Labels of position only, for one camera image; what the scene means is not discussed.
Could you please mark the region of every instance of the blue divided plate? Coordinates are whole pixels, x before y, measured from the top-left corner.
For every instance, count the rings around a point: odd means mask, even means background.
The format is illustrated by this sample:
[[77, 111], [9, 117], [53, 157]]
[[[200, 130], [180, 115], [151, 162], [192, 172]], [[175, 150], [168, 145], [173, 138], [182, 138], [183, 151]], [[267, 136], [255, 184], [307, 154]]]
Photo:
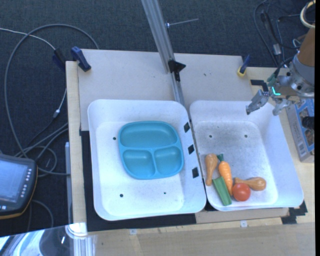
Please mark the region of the blue divided plate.
[[179, 135], [166, 122], [127, 123], [119, 131], [118, 145], [124, 169], [136, 179], [170, 177], [184, 166]]

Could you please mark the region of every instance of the white cable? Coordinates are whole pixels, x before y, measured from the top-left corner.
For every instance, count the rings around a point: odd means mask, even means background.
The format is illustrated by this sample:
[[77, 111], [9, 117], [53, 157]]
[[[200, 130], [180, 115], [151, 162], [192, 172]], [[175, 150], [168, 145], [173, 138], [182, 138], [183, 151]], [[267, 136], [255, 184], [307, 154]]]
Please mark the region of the white cable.
[[[14, 31], [14, 30], [2, 28], [2, 27], [0, 27], [0, 30], [2, 30], [2, 31], [7, 31], [7, 32], [12, 32], [12, 33], [16, 33], [16, 34], [20, 34], [20, 35], [26, 35], [26, 34], [27, 34], [27, 33], [24, 33], [24, 32]], [[35, 36], [35, 35], [32, 35], [32, 34], [30, 34], [29, 37], [33, 37], [33, 38], [39, 39], [39, 40], [47, 43], [53, 50], [56, 50], [56, 48], [55, 48], [51, 43], [49, 43], [47, 40], [44, 40], [44, 39], [41, 38], [41, 37], [38, 37], [38, 36]]]
[[307, 11], [307, 9], [310, 6], [313, 6], [315, 4], [316, 4], [316, 0], [310, 1], [305, 7], [303, 7], [302, 11], [300, 12], [300, 20], [301, 20], [302, 24], [309, 29], [315, 29], [316, 25], [312, 25], [312, 24], [309, 24], [308, 22], [306, 22], [306, 20], [304, 18], [304, 13]]

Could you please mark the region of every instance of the red tomato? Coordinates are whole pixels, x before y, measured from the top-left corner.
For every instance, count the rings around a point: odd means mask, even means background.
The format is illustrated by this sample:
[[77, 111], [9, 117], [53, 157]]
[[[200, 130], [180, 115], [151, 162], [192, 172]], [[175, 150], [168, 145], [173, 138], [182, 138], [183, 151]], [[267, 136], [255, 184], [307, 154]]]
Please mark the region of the red tomato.
[[251, 195], [250, 187], [245, 183], [237, 183], [232, 188], [233, 197], [237, 201], [247, 201]]

